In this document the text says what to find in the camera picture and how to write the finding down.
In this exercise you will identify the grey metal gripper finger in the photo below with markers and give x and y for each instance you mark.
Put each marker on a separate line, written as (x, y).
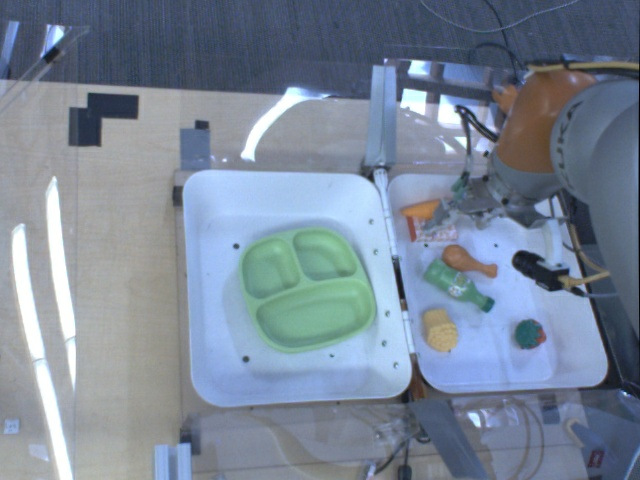
(449, 205)
(436, 220)

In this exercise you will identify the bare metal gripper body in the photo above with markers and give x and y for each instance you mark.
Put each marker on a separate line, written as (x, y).
(487, 200)

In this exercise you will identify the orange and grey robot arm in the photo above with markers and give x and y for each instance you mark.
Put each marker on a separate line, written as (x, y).
(590, 133)

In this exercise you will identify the red and white packet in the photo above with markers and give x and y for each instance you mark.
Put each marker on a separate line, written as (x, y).
(437, 235)

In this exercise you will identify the orange carrot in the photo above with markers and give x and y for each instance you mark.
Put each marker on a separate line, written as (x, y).
(419, 209)

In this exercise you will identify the orange chicken drumstick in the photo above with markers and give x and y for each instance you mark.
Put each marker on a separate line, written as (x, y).
(460, 258)

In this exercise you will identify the green bottle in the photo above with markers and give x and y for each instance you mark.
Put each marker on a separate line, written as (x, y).
(447, 278)

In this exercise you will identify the yellow corn cob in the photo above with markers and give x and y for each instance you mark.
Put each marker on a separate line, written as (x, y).
(440, 333)

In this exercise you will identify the white plastic tray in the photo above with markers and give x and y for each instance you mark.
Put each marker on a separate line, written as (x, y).
(505, 328)
(220, 288)

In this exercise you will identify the green and red round toy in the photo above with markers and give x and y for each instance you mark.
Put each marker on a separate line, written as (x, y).
(529, 334)

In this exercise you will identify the green divided plate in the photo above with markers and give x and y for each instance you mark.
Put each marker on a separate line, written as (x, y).
(315, 313)

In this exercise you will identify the black cylinder on white bracket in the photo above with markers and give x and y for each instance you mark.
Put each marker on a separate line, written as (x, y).
(537, 268)

